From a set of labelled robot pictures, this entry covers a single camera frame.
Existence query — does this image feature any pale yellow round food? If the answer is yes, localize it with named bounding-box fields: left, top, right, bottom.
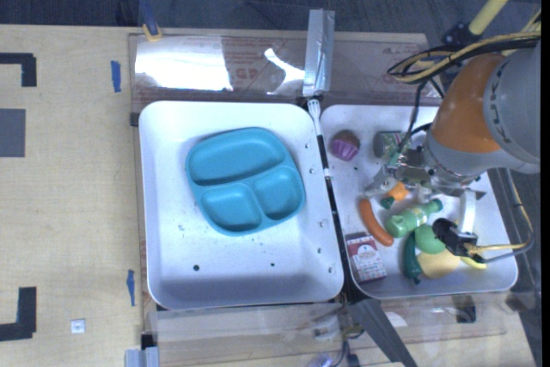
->
left=416, top=249, right=462, bottom=281

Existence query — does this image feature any yellow banana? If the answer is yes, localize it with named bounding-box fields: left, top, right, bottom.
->
left=461, top=254, right=488, bottom=271

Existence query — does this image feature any green plastic bottle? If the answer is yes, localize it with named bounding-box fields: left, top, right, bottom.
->
left=382, top=199, right=444, bottom=240

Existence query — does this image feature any black cylinder on white bracket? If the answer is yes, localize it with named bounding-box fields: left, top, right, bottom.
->
left=431, top=188, right=488, bottom=259

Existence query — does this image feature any orange carrot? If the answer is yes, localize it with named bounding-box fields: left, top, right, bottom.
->
left=379, top=180, right=410, bottom=211

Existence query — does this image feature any dark green cucumber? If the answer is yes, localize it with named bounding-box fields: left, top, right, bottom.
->
left=401, top=233, right=425, bottom=285

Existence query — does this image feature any orange sausage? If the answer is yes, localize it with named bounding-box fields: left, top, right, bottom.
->
left=358, top=198, right=395, bottom=248

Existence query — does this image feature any red and white carton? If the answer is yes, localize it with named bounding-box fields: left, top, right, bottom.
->
left=344, top=231, right=388, bottom=284

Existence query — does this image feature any white plastic tray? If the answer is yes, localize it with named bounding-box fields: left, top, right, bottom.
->
left=137, top=100, right=345, bottom=311
left=320, top=104, right=519, bottom=300

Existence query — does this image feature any purple and brown cupcake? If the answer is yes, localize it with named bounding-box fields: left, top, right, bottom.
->
left=329, top=129, right=362, bottom=162

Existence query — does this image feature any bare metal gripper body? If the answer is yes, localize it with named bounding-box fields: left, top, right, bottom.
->
left=385, top=146, right=477, bottom=197

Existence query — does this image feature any small green can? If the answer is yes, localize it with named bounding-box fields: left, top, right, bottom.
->
left=372, top=131, right=413, bottom=161

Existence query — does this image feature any blue divided plate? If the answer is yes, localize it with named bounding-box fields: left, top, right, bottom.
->
left=184, top=126, right=307, bottom=238

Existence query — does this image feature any light green round fruit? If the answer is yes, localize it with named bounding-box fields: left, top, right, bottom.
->
left=413, top=223, right=448, bottom=255

